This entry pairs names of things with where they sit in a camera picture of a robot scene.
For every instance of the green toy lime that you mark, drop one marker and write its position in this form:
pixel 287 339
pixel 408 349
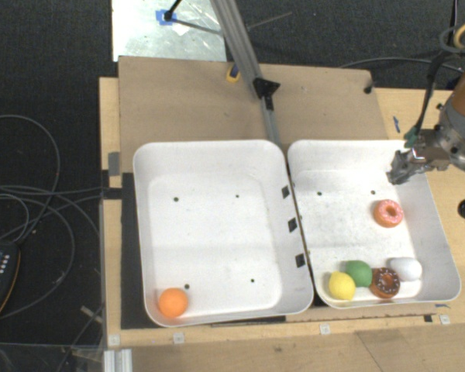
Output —
pixel 358 273

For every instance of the chocolate frosted doughnut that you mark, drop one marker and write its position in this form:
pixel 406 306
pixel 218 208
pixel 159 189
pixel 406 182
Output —
pixel 377 289

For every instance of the pink frosted doughnut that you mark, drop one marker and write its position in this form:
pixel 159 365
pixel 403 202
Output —
pixel 381 217

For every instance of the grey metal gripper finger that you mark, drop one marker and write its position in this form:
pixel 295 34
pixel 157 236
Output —
pixel 401 160
pixel 399 176

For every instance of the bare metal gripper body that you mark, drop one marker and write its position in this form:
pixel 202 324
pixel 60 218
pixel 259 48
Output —
pixel 430 149

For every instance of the white plastic tray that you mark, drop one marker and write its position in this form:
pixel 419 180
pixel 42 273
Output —
pixel 217 231
pixel 348 227

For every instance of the white toy egg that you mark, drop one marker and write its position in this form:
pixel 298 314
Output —
pixel 406 269

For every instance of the orange toy orange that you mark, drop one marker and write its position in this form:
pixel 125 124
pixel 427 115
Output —
pixel 173 302

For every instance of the yellow toy lemon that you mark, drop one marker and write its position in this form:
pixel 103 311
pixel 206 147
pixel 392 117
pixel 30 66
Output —
pixel 342 286

